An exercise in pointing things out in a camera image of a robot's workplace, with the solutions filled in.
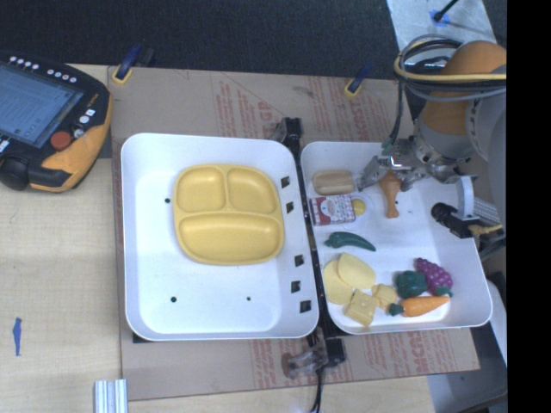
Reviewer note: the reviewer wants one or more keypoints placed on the orange carrot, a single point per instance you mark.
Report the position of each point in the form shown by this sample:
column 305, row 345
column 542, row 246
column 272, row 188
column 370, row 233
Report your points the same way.
column 424, row 305

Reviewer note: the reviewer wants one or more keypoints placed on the yellow cheese block with holes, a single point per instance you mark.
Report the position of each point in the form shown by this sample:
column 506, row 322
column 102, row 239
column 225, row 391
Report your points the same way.
column 360, row 309

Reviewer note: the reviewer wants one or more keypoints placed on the white plastic tray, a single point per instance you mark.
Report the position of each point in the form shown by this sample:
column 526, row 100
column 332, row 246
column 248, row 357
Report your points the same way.
column 409, row 239
column 215, row 299

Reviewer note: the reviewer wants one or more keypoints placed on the white fried egg yellow yolk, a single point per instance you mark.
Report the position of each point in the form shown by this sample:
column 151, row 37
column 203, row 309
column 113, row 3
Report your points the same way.
column 359, row 207

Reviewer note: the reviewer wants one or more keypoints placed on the small yellow lumpy piece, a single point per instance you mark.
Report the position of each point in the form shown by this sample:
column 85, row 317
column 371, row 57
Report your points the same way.
column 384, row 295

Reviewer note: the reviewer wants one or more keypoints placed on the thin black rod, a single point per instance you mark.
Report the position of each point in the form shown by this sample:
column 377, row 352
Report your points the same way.
column 311, row 239

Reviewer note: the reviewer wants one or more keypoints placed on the brown cardboard board red print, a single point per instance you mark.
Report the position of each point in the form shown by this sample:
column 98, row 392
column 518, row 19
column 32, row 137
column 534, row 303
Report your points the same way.
column 206, row 101

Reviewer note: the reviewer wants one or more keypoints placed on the black cylinder on white bracket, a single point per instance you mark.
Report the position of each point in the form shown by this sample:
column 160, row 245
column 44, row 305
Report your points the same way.
column 452, row 218

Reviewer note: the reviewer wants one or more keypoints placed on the green broccoli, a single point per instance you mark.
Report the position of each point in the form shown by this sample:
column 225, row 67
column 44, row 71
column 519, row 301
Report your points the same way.
column 410, row 284

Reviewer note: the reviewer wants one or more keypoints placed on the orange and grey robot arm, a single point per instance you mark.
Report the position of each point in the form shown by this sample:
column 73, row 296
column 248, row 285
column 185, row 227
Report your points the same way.
column 473, row 65

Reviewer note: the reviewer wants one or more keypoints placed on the orange chicken drumstick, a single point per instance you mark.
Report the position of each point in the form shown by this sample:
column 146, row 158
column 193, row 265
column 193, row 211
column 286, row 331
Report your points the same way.
column 391, row 196

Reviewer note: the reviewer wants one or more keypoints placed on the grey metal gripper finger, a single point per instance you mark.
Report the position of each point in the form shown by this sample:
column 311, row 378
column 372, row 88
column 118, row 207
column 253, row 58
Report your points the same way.
column 411, row 181
column 371, row 174

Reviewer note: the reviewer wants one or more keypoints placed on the red and white carton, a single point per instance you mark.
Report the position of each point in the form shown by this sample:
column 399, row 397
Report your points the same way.
column 332, row 210

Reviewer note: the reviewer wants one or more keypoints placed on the tan bread bun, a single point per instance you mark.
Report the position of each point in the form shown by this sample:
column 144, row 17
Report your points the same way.
column 333, row 182

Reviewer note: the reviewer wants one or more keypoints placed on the yellow round slice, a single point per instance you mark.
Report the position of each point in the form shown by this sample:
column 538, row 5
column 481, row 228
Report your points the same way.
column 356, row 271
column 332, row 286

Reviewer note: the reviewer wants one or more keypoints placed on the purple grapes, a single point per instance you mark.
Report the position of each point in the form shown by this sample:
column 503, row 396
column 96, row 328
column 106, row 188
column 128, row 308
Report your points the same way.
column 434, row 273

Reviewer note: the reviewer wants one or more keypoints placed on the green chili pepper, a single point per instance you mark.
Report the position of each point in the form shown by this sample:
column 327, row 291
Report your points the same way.
column 351, row 241

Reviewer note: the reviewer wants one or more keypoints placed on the yellow divided plate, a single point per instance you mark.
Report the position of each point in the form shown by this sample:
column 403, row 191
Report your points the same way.
column 228, row 235

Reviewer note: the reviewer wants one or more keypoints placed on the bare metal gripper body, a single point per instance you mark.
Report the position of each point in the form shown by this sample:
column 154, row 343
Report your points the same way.
column 413, row 158

